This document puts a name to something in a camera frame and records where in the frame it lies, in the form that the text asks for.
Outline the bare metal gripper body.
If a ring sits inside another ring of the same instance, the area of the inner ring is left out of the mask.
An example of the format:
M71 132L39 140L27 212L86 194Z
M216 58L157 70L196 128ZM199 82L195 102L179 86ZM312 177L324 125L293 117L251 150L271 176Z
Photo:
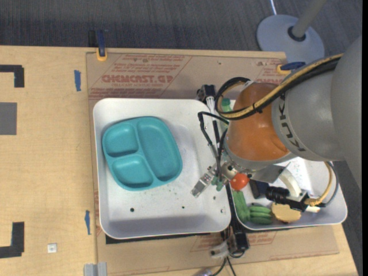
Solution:
M210 176L210 183L229 183L239 170L233 163L225 162L217 169L217 165L208 167L208 175Z

